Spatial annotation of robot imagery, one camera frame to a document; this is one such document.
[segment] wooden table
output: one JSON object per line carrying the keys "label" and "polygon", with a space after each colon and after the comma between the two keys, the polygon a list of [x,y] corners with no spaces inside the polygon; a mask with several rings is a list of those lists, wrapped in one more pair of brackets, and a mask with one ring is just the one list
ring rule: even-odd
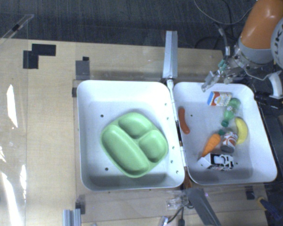
{"label": "wooden table", "polygon": [[[159,79],[164,48],[12,39],[0,51],[4,54],[0,56],[0,64],[21,66],[23,57],[19,53],[31,50],[31,44],[54,44],[56,56],[39,56],[39,69],[28,70],[27,78],[23,78],[27,79],[27,88],[23,89],[27,91],[28,98],[27,108],[23,108],[27,109],[25,222],[27,226],[59,226],[62,225],[63,210],[74,209],[78,190],[72,98],[75,61],[89,57],[92,78],[113,79],[120,76],[125,80],[126,76],[136,76],[145,79],[150,74]],[[210,70],[216,69],[221,58],[221,51],[180,48],[178,81],[203,81]],[[4,76],[7,68],[0,69]],[[256,201],[246,200],[244,187],[211,187],[207,192],[208,200],[222,225],[267,225],[265,214]],[[256,196],[266,196],[262,185],[255,186],[254,192]],[[155,200],[165,202],[166,198],[172,198],[170,194],[166,196],[155,190],[147,193],[147,196],[150,195],[149,201],[137,197],[129,200],[130,203],[119,201],[119,197],[107,200],[112,195],[108,192],[93,194],[94,212],[82,215],[83,222],[86,222],[82,225],[90,226],[94,220],[92,217],[96,215],[98,226],[156,226],[162,213],[166,213],[166,216],[175,213],[174,210],[167,211],[166,204],[153,203]],[[0,226],[11,225],[3,198]],[[152,212],[151,215],[143,215],[148,210]],[[202,225],[195,210],[186,210],[184,218],[187,226]],[[170,225],[177,225],[177,220]]]}

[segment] brown sausage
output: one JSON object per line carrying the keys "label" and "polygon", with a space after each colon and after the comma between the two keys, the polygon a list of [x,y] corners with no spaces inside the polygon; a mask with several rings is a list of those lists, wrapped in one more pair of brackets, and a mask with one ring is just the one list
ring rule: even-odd
{"label": "brown sausage", "polygon": [[185,114],[185,109],[183,107],[180,107],[178,109],[179,125],[181,130],[184,132],[184,134],[189,134],[190,129],[187,123],[185,123],[184,114]]}

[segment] green divided tray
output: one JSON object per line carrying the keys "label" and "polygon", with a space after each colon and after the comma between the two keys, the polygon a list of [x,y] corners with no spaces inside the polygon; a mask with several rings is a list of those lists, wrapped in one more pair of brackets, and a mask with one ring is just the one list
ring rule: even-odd
{"label": "green divided tray", "polygon": [[144,176],[168,152],[164,135],[136,112],[125,114],[105,127],[100,144],[116,167],[131,178]]}

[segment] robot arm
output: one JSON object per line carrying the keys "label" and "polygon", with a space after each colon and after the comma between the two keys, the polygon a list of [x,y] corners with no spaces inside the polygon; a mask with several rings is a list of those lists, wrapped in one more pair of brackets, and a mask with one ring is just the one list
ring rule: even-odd
{"label": "robot arm", "polygon": [[[231,83],[241,73],[259,80],[275,80],[275,75],[260,69],[272,60],[283,69],[283,0],[258,0],[234,46],[233,55],[221,61],[217,71],[209,73],[202,90],[206,91],[220,78],[225,84]],[[282,88],[276,90],[277,94],[282,92]]]}

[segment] yellow banana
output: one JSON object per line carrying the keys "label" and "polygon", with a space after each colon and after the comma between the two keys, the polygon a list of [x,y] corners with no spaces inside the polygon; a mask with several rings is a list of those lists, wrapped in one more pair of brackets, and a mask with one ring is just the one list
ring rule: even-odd
{"label": "yellow banana", "polygon": [[237,145],[243,143],[246,140],[248,134],[248,128],[245,121],[242,118],[236,117],[235,123],[238,128],[238,140]]}

